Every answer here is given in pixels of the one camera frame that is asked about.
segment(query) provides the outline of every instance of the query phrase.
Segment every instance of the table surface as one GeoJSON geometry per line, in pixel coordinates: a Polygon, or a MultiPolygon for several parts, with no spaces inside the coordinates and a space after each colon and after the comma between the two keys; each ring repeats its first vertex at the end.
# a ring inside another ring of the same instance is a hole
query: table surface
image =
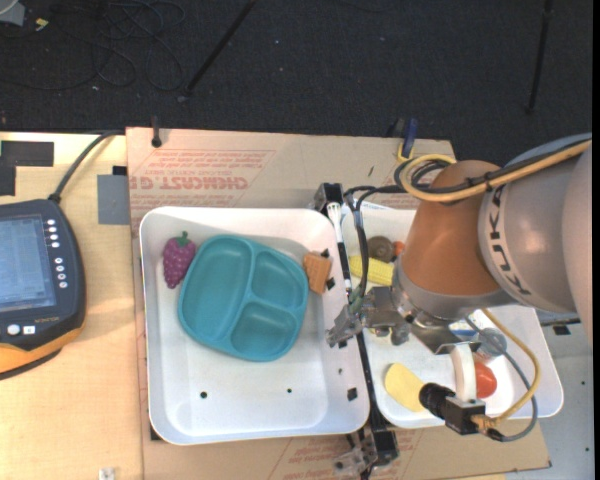
{"type": "MultiPolygon", "coordinates": [[[[55,144],[54,166],[18,166],[16,196],[0,204],[46,198],[95,137],[0,132],[0,142],[55,144]]],[[[62,194],[85,265],[87,325],[51,361],[0,381],[0,480],[96,479],[108,467],[116,480],[144,477],[131,234],[98,223],[96,175],[126,165],[126,148],[125,136],[106,139],[62,194]]]]}

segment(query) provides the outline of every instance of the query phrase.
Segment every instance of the white tray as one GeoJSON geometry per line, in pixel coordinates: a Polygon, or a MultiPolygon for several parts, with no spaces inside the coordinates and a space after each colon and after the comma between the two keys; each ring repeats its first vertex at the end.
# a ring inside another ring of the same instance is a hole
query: white tray
{"type": "MultiPolygon", "coordinates": [[[[393,210],[368,208],[362,210],[365,234],[367,239],[382,235],[391,241],[405,241],[415,210],[393,210]]],[[[345,215],[342,232],[347,253],[360,254],[358,235],[353,225],[351,214],[345,215]]],[[[353,278],[354,287],[359,279],[353,278]]],[[[563,404],[563,390],[555,364],[547,347],[535,309],[525,306],[511,305],[491,308],[494,316],[507,326],[536,355],[541,368],[541,381],[535,393],[538,405],[538,417],[549,417],[560,411],[563,404]]],[[[476,323],[493,327],[493,324],[482,312],[476,312],[476,323]]],[[[371,375],[380,412],[391,423],[403,428],[418,428],[443,425],[444,421],[428,411],[413,412],[396,402],[384,387],[384,377],[393,363],[402,363],[423,382],[436,382],[452,390],[456,389],[455,372],[451,357],[433,355],[415,336],[399,346],[391,344],[390,337],[380,338],[363,331],[371,367],[371,375]]],[[[527,355],[508,340],[508,352],[518,362],[527,380],[533,382],[533,364],[527,355]]],[[[503,356],[489,363],[497,380],[498,389],[485,398],[486,413],[497,416],[507,410],[526,391],[526,387],[511,364],[503,356]]],[[[528,418],[531,416],[531,402],[520,408],[512,418],[528,418]]]]}
{"type": "Polygon", "coordinates": [[[355,341],[330,348],[325,329],[346,303],[331,222],[307,209],[162,207],[140,225],[149,383],[154,430],[173,444],[264,437],[345,434],[369,415],[369,398],[355,341]],[[167,288],[162,249],[187,231],[200,245],[217,234],[251,238],[302,264],[310,251],[328,249],[335,286],[310,292],[299,337],[283,357],[257,363],[194,341],[177,316],[180,293],[167,288]],[[351,390],[355,398],[349,400],[351,390]]]}

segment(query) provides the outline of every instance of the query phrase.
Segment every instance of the black floor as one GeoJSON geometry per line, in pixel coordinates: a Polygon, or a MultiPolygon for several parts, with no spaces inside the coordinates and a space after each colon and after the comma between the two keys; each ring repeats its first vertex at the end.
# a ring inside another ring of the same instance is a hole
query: black floor
{"type": "Polygon", "coordinates": [[[593,0],[21,0],[0,130],[149,126],[383,136],[397,118],[504,164],[592,129],[593,0]],[[36,23],[43,18],[48,21],[36,23]]]}

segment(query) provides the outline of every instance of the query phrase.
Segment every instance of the screen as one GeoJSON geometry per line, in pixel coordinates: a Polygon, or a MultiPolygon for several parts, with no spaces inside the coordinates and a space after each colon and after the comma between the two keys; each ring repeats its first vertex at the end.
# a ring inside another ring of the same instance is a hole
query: screen
{"type": "Polygon", "coordinates": [[[42,218],[0,219],[0,311],[55,303],[42,218]]]}

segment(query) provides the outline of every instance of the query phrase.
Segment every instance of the teal divided plate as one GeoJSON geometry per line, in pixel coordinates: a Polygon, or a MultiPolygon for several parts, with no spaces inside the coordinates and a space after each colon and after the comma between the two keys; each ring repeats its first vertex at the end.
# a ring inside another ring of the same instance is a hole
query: teal divided plate
{"type": "Polygon", "coordinates": [[[196,341],[251,361],[273,361],[293,346],[309,283],[293,259],[253,240],[205,240],[182,284],[178,318],[196,341]]]}

